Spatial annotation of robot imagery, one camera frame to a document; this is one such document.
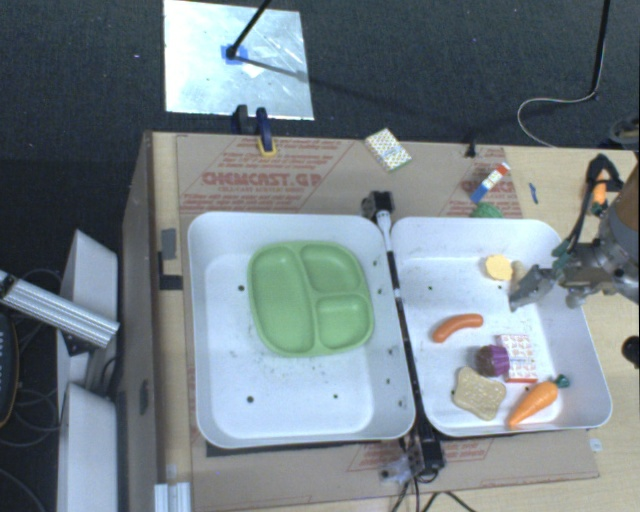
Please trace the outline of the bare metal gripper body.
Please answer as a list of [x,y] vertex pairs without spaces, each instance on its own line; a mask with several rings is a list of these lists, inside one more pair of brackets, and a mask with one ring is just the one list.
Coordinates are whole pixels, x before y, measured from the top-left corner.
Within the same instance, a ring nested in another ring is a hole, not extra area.
[[569,308],[582,306],[591,295],[620,295],[632,300],[632,255],[616,243],[564,245],[552,255],[556,283],[567,290]]

